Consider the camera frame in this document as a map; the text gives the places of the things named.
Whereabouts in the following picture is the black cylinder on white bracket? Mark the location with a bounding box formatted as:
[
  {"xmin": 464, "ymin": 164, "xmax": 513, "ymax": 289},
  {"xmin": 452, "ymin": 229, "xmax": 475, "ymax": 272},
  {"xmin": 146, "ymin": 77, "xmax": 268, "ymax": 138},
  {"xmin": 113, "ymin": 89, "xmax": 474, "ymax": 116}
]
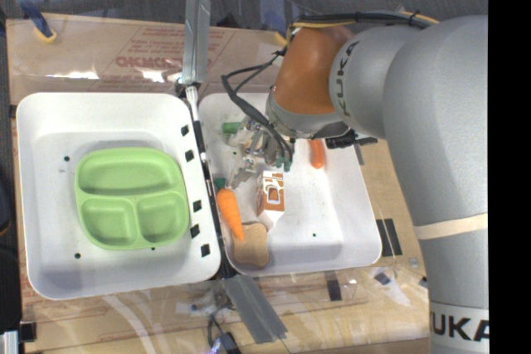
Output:
[{"xmin": 324, "ymin": 130, "xmax": 379, "ymax": 167}]

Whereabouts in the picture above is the tan bread slice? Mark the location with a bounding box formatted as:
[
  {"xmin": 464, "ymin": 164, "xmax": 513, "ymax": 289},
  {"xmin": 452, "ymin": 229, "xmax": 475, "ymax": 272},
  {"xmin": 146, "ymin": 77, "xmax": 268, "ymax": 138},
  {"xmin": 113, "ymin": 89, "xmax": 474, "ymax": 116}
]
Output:
[{"xmin": 230, "ymin": 221, "xmax": 270, "ymax": 270}]

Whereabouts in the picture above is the green divided plate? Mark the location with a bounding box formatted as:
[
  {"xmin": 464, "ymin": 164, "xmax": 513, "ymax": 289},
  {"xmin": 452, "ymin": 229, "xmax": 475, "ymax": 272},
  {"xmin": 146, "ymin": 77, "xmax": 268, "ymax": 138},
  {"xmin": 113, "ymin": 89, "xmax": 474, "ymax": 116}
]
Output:
[{"xmin": 74, "ymin": 147, "xmax": 191, "ymax": 251}]

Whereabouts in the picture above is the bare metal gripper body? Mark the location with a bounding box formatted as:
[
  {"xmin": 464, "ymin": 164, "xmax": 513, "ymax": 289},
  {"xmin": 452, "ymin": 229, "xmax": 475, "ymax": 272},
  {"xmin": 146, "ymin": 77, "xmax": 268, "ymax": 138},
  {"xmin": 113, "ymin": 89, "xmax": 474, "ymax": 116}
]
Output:
[{"xmin": 237, "ymin": 116, "xmax": 296, "ymax": 168}]

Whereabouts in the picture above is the orange carrot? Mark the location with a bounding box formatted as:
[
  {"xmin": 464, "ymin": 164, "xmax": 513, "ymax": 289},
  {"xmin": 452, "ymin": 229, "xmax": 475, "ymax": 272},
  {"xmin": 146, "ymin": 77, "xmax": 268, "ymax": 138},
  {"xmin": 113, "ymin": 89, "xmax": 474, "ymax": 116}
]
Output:
[{"xmin": 213, "ymin": 177, "xmax": 246, "ymax": 242}]

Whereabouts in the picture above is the orange and white carton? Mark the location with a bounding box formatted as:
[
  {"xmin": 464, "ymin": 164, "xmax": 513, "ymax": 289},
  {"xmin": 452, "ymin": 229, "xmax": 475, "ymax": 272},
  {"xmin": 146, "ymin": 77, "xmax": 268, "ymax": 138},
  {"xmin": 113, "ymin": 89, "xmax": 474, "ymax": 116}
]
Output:
[{"xmin": 256, "ymin": 171, "xmax": 287, "ymax": 231}]

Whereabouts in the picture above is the orange sausage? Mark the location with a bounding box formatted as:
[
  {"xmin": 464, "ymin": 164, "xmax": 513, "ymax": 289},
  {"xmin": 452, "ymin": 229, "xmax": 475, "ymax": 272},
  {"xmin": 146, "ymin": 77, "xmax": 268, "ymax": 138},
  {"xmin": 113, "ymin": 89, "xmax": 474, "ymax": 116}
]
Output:
[{"xmin": 309, "ymin": 138, "xmax": 326, "ymax": 170}]

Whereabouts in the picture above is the white plastic tray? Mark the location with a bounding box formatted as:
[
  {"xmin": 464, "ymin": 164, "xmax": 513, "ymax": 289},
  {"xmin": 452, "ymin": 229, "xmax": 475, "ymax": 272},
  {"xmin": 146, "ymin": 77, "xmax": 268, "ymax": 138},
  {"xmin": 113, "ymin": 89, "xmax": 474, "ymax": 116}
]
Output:
[
  {"xmin": 15, "ymin": 91, "xmax": 222, "ymax": 301},
  {"xmin": 197, "ymin": 91, "xmax": 383, "ymax": 278}
]

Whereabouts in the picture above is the brown cardboard board red print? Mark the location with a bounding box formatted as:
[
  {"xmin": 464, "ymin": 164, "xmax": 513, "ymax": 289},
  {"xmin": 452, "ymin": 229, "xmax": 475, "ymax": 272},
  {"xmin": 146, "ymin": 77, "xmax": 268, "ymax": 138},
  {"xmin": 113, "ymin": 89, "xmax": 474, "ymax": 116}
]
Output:
[{"xmin": 5, "ymin": 12, "xmax": 431, "ymax": 354}]

